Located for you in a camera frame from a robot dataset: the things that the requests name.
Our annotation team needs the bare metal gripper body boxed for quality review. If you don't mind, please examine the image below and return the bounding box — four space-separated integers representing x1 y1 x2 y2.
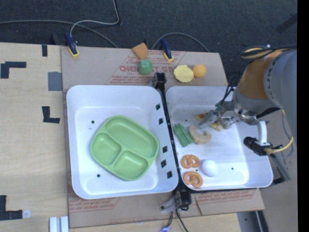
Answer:
215 101 261 127

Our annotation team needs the yellow tan toy food piece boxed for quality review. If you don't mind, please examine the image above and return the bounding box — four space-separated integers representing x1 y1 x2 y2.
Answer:
209 118 224 132

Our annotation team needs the beige croissant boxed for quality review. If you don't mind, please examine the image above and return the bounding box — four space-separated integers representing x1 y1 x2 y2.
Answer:
188 125 212 145

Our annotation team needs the white plastic tray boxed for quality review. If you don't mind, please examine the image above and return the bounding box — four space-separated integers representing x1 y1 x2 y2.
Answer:
165 85 274 191
66 84 180 200

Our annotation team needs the green asparagus bundle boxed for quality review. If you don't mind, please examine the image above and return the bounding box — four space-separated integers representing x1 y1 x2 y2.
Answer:
172 122 194 148

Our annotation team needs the orange pretzel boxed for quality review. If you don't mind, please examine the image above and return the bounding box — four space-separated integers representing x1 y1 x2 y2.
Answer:
180 154 201 169
183 171 204 189

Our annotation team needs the white egg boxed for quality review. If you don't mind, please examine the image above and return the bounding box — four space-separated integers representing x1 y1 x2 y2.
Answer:
201 159 219 178

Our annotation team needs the orange ball fruit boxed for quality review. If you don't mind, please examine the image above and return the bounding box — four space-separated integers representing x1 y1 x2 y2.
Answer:
192 63 208 79

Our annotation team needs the yellow round biscuit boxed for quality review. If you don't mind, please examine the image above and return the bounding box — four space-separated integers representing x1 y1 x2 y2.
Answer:
173 64 195 84

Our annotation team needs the green rounded cup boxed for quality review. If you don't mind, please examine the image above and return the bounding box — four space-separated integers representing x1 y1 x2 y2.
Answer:
138 58 154 76

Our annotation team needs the green divided plate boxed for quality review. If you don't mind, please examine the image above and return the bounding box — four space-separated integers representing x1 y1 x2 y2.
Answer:
89 115 160 182

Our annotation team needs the orange cheese wedge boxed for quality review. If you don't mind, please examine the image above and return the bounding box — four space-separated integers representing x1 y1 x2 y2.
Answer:
131 42 149 60

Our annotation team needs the brown cardboard board red print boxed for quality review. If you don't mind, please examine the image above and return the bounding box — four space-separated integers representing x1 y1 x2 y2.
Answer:
60 45 265 229

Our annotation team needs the black cylinder on white bracket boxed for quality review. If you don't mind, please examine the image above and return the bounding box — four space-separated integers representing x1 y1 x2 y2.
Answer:
243 120 272 157

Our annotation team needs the black block with thin wires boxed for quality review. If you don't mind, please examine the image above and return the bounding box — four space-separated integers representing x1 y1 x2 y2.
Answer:
177 189 193 209
153 72 168 90

